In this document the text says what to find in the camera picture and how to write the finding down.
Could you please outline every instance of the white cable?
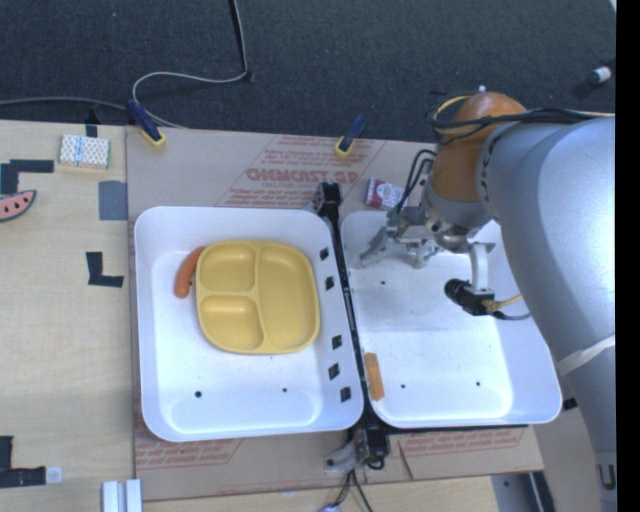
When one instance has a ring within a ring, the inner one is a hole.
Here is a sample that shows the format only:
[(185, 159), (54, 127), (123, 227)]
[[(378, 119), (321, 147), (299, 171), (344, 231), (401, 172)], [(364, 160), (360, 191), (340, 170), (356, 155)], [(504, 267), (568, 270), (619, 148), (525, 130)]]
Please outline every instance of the white cable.
[[(247, 66), (247, 52), (245, 50), (245, 45), (244, 45), (244, 31), (242, 29), (242, 20), (240, 19), (240, 11), (238, 10), (238, 4), (236, 0), (232, 0), (232, 2), (233, 2), (233, 8), (235, 10), (235, 18), (238, 22), (238, 33), (240, 35), (240, 53), (242, 56), (242, 66), (243, 66), (242, 73), (240, 73), (239, 75), (233, 78), (214, 79), (214, 78), (204, 78), (201, 76), (187, 75), (184, 73), (175, 73), (173, 71), (154, 71), (153, 73), (148, 73), (143, 77), (138, 78), (138, 80), (136, 80), (136, 82), (133, 84), (133, 89), (131, 92), (132, 92), (133, 99), (136, 102), (140, 103), (140, 101), (138, 100), (138, 87), (140, 86), (140, 84), (145, 80), (148, 80), (149, 78), (152, 78), (154, 76), (170, 76), (173, 78), (195, 80), (197, 82), (204, 82), (208, 84), (225, 85), (225, 84), (232, 84), (235, 82), (239, 82), (240, 80), (244, 79), (248, 75), (249, 70)], [(170, 121), (167, 121), (166, 119), (163, 119), (157, 116), (156, 114), (153, 114), (152, 112), (147, 110), (146, 107), (145, 107), (145, 111), (147, 112), (147, 114), (149, 114), (149, 117), (151, 117), (154, 121), (156, 121), (157, 123), (163, 124), (164, 126), (172, 126), (174, 128), (185, 128), (185, 126), (172, 123)]]
[(609, 347), (615, 346), (616, 335), (614, 333), (608, 338), (594, 343), (589, 348), (585, 348), (584, 350), (576, 350), (561, 361), (558, 361), (556, 363), (556, 370), (560, 375), (565, 376), (567, 373), (572, 372), (573, 370), (580, 368), (582, 365), (587, 364), (594, 357), (600, 355), (600, 353), (604, 350), (608, 349)]

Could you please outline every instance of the dark fabric backdrop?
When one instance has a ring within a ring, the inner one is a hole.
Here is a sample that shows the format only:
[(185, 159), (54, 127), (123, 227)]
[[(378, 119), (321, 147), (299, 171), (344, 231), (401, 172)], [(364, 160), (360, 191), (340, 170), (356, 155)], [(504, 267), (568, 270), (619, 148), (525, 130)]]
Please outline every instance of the dark fabric backdrop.
[[(435, 140), (432, 91), (485, 85), (527, 107), (615, 111), (615, 76), (583, 89), (616, 57), (609, 0), (237, 0), (255, 82), (155, 78), (156, 114), (192, 128), (335, 136), (356, 115), (364, 136)], [(0, 100), (83, 96), (124, 105), (152, 71), (235, 76), (227, 0), (0, 1)], [(90, 106), (1, 106), (0, 118), (78, 122)], [(98, 109), (100, 119), (126, 115)]]

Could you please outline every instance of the white tray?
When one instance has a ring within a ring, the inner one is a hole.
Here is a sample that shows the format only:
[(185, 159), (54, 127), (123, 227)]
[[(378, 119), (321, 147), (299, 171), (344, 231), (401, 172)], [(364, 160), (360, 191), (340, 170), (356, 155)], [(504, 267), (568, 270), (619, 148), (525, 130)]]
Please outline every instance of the white tray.
[[(440, 253), (414, 269), (400, 244), (386, 257), (358, 268), (358, 255), (384, 226), (385, 213), (355, 212), (341, 234), (360, 345), (377, 354), (385, 396), (376, 414), (399, 428), (488, 426), (551, 421), (562, 395), (552, 359), (532, 319), (474, 317), (451, 302), (444, 285), (471, 279), (466, 255)], [(475, 238), (495, 242), (489, 286), (496, 299), (518, 293), (499, 227)], [(526, 312), (520, 301), (505, 309)]]
[[(241, 355), (213, 347), (195, 293), (173, 293), (178, 267), (199, 246), (263, 239), (297, 247), (314, 269), (320, 332), (305, 349)], [(135, 231), (142, 413), (168, 441), (342, 430), (363, 396), (331, 234), (303, 210), (156, 207)], [(327, 280), (333, 286), (327, 289)]]

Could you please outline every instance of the orange sausage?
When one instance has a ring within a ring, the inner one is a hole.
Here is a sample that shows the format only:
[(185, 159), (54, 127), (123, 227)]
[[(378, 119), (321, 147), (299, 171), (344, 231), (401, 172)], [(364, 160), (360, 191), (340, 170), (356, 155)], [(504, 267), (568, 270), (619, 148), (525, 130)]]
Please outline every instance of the orange sausage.
[(189, 254), (189, 256), (184, 259), (182, 265), (180, 265), (180, 268), (178, 269), (178, 274), (176, 275), (176, 282), (173, 291), (181, 299), (184, 299), (187, 295), (189, 295), (191, 277), (196, 271), (198, 258), (204, 250), (205, 247), (198, 247), (197, 249), (193, 250), (191, 254)]

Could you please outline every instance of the blue clamp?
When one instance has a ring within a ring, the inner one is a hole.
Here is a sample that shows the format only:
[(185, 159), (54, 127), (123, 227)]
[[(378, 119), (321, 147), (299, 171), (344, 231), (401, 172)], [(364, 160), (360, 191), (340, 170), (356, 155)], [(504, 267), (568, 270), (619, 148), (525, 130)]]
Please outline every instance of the blue clamp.
[(356, 120), (347, 130), (347, 133), (338, 139), (338, 142), (333, 148), (333, 152), (337, 157), (345, 158), (349, 153), (351, 153), (351, 150), (353, 149), (353, 142), (362, 135), (365, 124), (366, 119), (364, 115), (360, 114), (356, 117)]
[(153, 146), (160, 147), (162, 146), (167, 137), (158, 130), (158, 127), (151, 119), (151, 116), (147, 113), (147, 111), (138, 103), (136, 100), (129, 100), (125, 105), (127, 112), (131, 114), (131, 116), (136, 120), (136, 123), (142, 128), (140, 133), (142, 136), (149, 141)]

